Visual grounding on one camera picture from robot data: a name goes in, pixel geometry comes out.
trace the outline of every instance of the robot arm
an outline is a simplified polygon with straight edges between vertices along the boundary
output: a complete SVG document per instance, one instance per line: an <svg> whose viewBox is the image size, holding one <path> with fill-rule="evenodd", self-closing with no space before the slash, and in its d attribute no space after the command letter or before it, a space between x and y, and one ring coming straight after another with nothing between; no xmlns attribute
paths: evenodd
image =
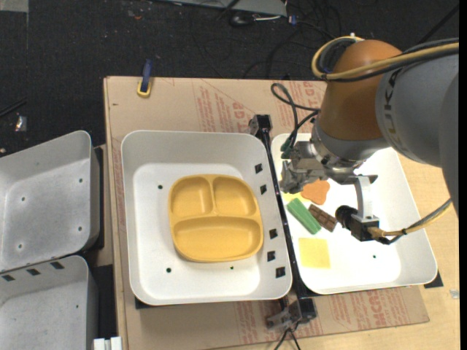
<svg viewBox="0 0 467 350"><path fill-rule="evenodd" d="M343 44L333 73L321 71L327 67L326 53ZM318 51L313 70L329 83L310 141L297 142L283 163L283 191L297 193L305 184L327 178L354 184L360 199L357 214L341 211L340 217L373 222L365 193L375 178L362 182L354 170L377 150L392 147L412 160L441 167L458 213L458 40L401 53L381 41L347 36Z"/></svg>

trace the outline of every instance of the gray tray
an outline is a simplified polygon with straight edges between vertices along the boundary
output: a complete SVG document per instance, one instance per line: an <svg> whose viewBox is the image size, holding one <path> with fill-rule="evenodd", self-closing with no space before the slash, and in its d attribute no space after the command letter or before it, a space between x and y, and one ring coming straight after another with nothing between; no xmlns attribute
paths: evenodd
<svg viewBox="0 0 467 350"><path fill-rule="evenodd" d="M89 248L99 235L99 162L77 131L0 159L0 272Z"/></svg>
<svg viewBox="0 0 467 350"><path fill-rule="evenodd" d="M98 291L77 255L0 274L0 349L90 350Z"/></svg>

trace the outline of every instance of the white tray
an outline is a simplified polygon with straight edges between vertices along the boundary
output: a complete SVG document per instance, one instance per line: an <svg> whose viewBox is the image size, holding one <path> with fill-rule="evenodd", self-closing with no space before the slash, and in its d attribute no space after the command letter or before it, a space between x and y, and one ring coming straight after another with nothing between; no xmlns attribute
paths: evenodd
<svg viewBox="0 0 467 350"><path fill-rule="evenodd" d="M280 146L287 137L287 134L279 135L271 145L278 178L282 171ZM308 133L300 133L297 141L307 141L309 138ZM400 230L420 219L401 163L393 149L378 151L355 173L378 175L371 185L371 194L373 212L379 217L381 229ZM331 188L327 200L318 207L333 216L340 205L358 207L353 185L339 185L333 180L328 182ZM286 206L288 201L284 199L284 193L282 198ZM305 207L308 208L310 203L305 201ZM436 277L438 268L425 230L410 233L387 246L376 241L360 242L340 224L332 233L323 228L312 235L287 209L286 212L301 278L313 292L327 295L402 287L426 284ZM298 246L300 238L325 239L331 268L304 267Z"/></svg>
<svg viewBox="0 0 467 350"><path fill-rule="evenodd" d="M244 133L135 131L123 140L122 157L130 283L138 299L162 306L272 300L288 293L290 263L260 140ZM258 173L257 165L262 166ZM257 254L219 263L190 262L178 255L169 227L168 194L174 182L194 174L237 176L251 186L264 227ZM271 238L270 232L277 236Z"/></svg>
<svg viewBox="0 0 467 350"><path fill-rule="evenodd" d="M0 274L0 349L90 350L97 286L78 256Z"/></svg>
<svg viewBox="0 0 467 350"><path fill-rule="evenodd" d="M99 163L84 131L0 159L0 272L92 246L99 185Z"/></svg>

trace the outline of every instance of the yellow divided plate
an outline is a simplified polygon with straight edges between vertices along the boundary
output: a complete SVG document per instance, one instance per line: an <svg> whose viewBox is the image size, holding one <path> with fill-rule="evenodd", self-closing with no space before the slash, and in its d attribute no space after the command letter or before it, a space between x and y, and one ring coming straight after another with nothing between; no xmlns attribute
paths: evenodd
<svg viewBox="0 0 467 350"><path fill-rule="evenodd" d="M250 186L235 176L178 179L169 193L169 220L175 248L188 260L240 260L263 245L256 197Z"/></svg>

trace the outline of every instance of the yellow square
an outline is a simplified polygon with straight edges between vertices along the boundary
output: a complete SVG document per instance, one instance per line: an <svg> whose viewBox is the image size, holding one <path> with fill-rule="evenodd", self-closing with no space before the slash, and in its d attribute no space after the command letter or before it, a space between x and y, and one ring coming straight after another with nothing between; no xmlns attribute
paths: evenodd
<svg viewBox="0 0 467 350"><path fill-rule="evenodd" d="M301 265L310 268L331 268L328 242L321 238L300 238Z"/></svg>

